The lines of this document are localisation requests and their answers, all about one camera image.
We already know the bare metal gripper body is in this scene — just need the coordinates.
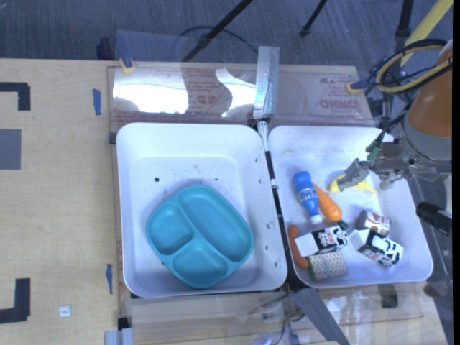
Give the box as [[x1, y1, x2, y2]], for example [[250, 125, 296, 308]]
[[369, 141, 415, 181]]

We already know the yellow banana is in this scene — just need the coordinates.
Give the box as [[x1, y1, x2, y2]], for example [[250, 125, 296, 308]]
[[327, 172, 378, 196]]

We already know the red and white can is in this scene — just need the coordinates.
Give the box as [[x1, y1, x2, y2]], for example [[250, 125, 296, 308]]
[[355, 209, 392, 238]]

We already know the orange carrot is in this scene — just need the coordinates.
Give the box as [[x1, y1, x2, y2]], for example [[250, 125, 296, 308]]
[[312, 183, 350, 230]]

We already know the white plastic tray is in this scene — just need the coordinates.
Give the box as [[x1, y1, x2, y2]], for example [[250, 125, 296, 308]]
[[115, 121, 289, 299], [267, 125, 434, 290]]

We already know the blue bottle white cap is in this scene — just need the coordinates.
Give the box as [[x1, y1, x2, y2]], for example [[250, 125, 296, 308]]
[[292, 170, 324, 226]]

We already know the black and white carton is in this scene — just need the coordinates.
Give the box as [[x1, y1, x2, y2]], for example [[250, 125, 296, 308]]
[[348, 228, 405, 269], [294, 225, 350, 258]]

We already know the brown cardboard board red print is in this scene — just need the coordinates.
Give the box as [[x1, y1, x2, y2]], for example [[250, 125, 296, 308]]
[[107, 62, 425, 325]]

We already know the orange sausage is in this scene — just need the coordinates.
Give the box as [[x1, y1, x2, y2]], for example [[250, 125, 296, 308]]
[[287, 224, 311, 270]]

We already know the blue divided plate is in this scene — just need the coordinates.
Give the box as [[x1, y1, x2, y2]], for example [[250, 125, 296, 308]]
[[145, 184, 255, 290]]

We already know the black cylinder on white bracket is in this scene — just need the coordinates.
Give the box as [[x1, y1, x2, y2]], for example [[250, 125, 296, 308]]
[[415, 173, 453, 236]]

